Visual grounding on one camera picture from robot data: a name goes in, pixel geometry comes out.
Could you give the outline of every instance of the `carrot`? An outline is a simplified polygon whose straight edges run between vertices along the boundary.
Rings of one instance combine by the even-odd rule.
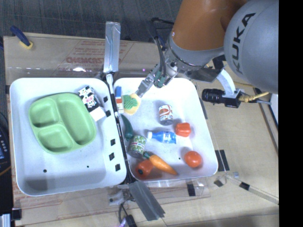
[[[144,152],[143,156],[151,161],[151,163],[159,170],[163,172],[167,172],[173,175],[177,175],[177,172],[167,164],[162,158],[157,155],[149,155],[146,151]]]
[[[149,159],[146,159],[136,166],[135,171],[140,176],[147,177],[151,173],[153,167],[154,165],[152,164],[152,162]]]

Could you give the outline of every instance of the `toy vegetable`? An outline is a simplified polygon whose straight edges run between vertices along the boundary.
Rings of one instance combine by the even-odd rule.
[[[151,173],[153,167],[154,165],[152,164],[152,162],[149,159],[146,159],[136,166],[135,171],[140,176],[147,177]]]
[[[187,137],[191,133],[189,123],[177,123],[175,127],[176,135]]]
[[[177,175],[177,172],[169,165],[167,164],[164,160],[162,160],[159,156],[157,155],[149,155],[146,151],[143,153],[143,157],[149,159],[152,164],[158,168],[159,170],[163,172],[167,172],[173,175]]]

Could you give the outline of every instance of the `green tray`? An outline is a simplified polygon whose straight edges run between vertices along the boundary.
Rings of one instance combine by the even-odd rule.
[[[53,154],[79,149],[96,137],[95,121],[81,98],[59,93],[31,104],[29,121],[41,147]]]

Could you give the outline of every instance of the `tin can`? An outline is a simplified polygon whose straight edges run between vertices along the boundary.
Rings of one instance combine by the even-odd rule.
[[[142,135],[134,135],[130,140],[127,153],[134,158],[141,158],[147,139]]]
[[[171,125],[173,124],[174,116],[172,114],[171,105],[163,105],[159,107],[160,124]]]

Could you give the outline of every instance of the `yellow sponge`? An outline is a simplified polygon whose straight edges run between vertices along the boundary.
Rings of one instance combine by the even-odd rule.
[[[141,103],[141,98],[136,93],[131,95],[123,95],[122,97],[124,103],[124,113],[133,115],[135,112],[137,112]]]

